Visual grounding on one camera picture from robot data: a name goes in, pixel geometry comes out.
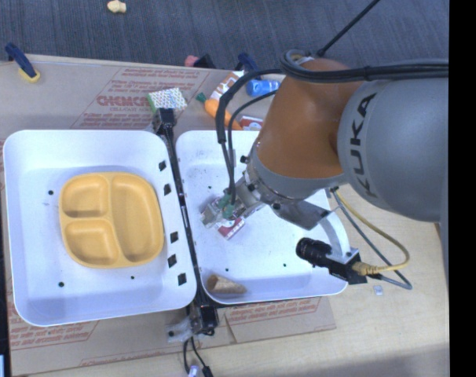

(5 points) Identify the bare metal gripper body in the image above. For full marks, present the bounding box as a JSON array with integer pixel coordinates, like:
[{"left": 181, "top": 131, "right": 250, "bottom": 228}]
[{"left": 217, "top": 173, "right": 271, "bottom": 222}]

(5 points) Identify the red and white carton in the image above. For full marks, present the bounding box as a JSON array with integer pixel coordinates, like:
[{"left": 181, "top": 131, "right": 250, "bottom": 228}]
[
  {"left": 217, "top": 216, "right": 247, "bottom": 241},
  {"left": 239, "top": 115, "right": 265, "bottom": 132}
]

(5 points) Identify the thin black rod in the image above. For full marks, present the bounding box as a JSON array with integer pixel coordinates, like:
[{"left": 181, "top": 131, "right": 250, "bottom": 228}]
[{"left": 163, "top": 126, "right": 205, "bottom": 309}]

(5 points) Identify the white plastic tray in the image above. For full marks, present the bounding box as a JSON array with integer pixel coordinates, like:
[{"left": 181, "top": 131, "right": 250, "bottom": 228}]
[
  {"left": 2, "top": 129, "right": 198, "bottom": 328},
  {"left": 174, "top": 130, "right": 349, "bottom": 306}
]

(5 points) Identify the tan waffle cone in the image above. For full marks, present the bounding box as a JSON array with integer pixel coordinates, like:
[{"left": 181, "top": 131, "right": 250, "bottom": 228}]
[{"left": 205, "top": 273, "right": 248, "bottom": 296}]

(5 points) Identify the orange carrot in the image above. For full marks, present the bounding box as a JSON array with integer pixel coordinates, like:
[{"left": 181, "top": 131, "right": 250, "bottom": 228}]
[{"left": 195, "top": 92, "right": 243, "bottom": 131}]

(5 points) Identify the orange divided plate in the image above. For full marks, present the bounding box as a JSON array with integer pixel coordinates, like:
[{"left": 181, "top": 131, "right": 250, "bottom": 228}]
[{"left": 58, "top": 171, "right": 166, "bottom": 269}]

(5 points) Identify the blue bottle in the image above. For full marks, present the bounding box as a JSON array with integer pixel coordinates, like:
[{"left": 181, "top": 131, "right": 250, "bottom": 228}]
[{"left": 245, "top": 79, "right": 281, "bottom": 97}]

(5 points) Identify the orange and white packet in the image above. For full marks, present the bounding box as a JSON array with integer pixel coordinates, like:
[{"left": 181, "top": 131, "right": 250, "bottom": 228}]
[{"left": 211, "top": 70, "right": 246, "bottom": 100}]

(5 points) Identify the white carton with coloured dots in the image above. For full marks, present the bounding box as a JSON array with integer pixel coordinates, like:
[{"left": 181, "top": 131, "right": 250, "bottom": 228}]
[{"left": 147, "top": 87, "right": 189, "bottom": 114}]

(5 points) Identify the brown cardboard board red print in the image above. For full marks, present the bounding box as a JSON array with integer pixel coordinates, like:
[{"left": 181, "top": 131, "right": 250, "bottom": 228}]
[{"left": 0, "top": 53, "right": 338, "bottom": 377}]

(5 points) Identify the black cylinder on white bracket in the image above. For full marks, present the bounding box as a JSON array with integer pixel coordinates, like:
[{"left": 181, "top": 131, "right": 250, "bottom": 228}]
[{"left": 295, "top": 209, "right": 368, "bottom": 286}]

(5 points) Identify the black block with thin wires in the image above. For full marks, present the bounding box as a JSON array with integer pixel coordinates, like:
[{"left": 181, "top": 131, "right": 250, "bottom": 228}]
[
  {"left": 151, "top": 107, "right": 179, "bottom": 134},
  {"left": 188, "top": 303, "right": 220, "bottom": 335}
]

